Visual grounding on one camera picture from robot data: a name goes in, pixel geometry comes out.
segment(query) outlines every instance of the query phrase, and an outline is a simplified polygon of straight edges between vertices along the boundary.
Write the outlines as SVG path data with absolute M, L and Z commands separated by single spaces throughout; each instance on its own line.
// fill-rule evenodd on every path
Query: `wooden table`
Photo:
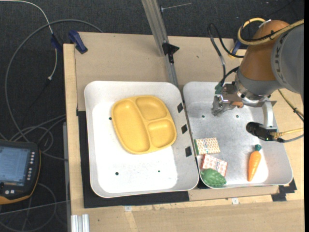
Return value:
M 280 190 L 278 186 L 268 186 L 193 189 L 189 191 L 188 202 L 132 206 L 130 211 L 123 206 L 85 209 L 76 115 L 77 107 L 80 111 L 84 109 L 85 85 L 93 80 L 168 81 L 168 76 L 164 58 L 157 54 L 152 35 L 85 32 L 80 35 L 88 48 L 87 57 L 80 55 L 74 45 L 64 45 L 70 202 L 72 215 L 89 214 L 90 231 L 304 231 L 303 139 L 285 144 L 297 190 L 286 194 L 287 201 L 284 202 L 273 202 L 271 194 Z M 174 55 L 180 90 L 190 81 L 221 79 L 222 67 L 209 39 L 169 37 L 169 41 L 180 47 Z M 224 39 L 224 42 L 227 46 L 233 45 L 230 39 Z M 238 59 L 227 54 L 224 57 L 227 71 L 239 65 Z M 303 110 L 298 94 L 283 91 L 296 107 Z M 280 131 L 303 126 L 277 91 L 272 99 L 277 101 L 274 114 Z

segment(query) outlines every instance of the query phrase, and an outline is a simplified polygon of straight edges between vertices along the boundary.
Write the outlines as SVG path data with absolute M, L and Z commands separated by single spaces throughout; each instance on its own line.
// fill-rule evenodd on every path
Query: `orange carrot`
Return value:
M 251 153 L 248 165 L 248 181 L 252 181 L 257 167 L 261 161 L 261 153 L 259 152 L 262 147 L 260 145 L 255 145 L 255 151 Z

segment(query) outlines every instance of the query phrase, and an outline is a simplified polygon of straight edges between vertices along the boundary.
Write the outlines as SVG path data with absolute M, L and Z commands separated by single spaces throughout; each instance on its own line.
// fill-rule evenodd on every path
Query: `black floor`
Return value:
M 50 22 L 80 19 L 96 25 L 104 32 L 151 34 L 140 0 L 25 1 L 40 6 Z M 209 23 L 214 23 L 222 37 L 236 38 L 241 24 L 253 17 L 279 19 L 288 23 L 304 18 L 304 0 L 158 0 L 158 3 L 165 8 L 162 16 L 168 35 L 209 37 L 206 27 Z M 182 4 L 188 5 L 168 9 Z M 18 133 L 9 114 L 5 90 L 20 129 L 37 126 L 65 114 L 61 53 L 58 54 L 57 69 L 52 81 L 47 79 L 55 64 L 49 28 L 31 37 L 12 60 L 20 44 L 44 24 L 44 16 L 34 6 L 0 1 L 0 139 L 15 140 L 14 135 Z M 70 29 L 96 31 L 91 26 L 76 22 L 52 25 L 52 30 L 61 43 L 70 42 Z M 251 29 L 247 34 L 252 36 L 253 32 Z M 48 154 L 63 158 L 63 122 L 60 118 L 43 126 L 48 129 L 57 123 L 51 129 L 52 135 L 47 134 L 41 139 L 45 129 L 40 128 L 27 134 L 27 139 L 38 143 L 41 150 L 48 150 Z M 67 230 L 64 161 L 42 155 L 39 183 L 31 200 L 2 205 L 0 231 Z M 55 200 L 60 204 L 52 205 Z M 29 204 L 30 207 L 43 207 L 31 209 L 28 213 L 8 213 L 27 209 Z M 37 230 L 46 222 L 46 226 Z

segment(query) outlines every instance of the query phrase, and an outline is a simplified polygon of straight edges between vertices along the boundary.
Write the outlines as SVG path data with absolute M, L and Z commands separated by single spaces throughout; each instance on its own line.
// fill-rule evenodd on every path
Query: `display screen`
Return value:
M 0 146 L 0 182 L 23 186 L 30 150 Z

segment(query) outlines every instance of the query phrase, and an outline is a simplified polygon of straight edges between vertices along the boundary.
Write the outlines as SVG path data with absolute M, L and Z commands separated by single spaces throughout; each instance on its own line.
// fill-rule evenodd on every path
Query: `white cable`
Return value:
M 43 9 L 41 9 L 38 5 L 32 3 L 32 2 L 28 2 L 28 1 L 23 1 L 23 0 L 0 0 L 0 2 L 21 2 L 21 3 L 27 3 L 27 4 L 30 4 L 30 5 L 33 5 L 34 7 L 38 8 L 42 14 L 44 15 L 47 23 L 49 24 L 49 20 L 45 14 L 45 12 L 43 11 Z M 49 25 L 49 30 L 51 32 L 51 34 L 54 34 L 53 30 L 52 30 L 52 27 Z M 56 67 L 57 67 L 57 61 L 58 61 L 58 56 L 57 56 L 57 49 L 55 49 L 55 65 L 54 65 L 54 69 L 53 69 L 53 72 L 51 73 L 51 75 L 48 77 L 48 79 L 51 81 L 52 78 L 53 78 L 53 75 L 56 71 Z

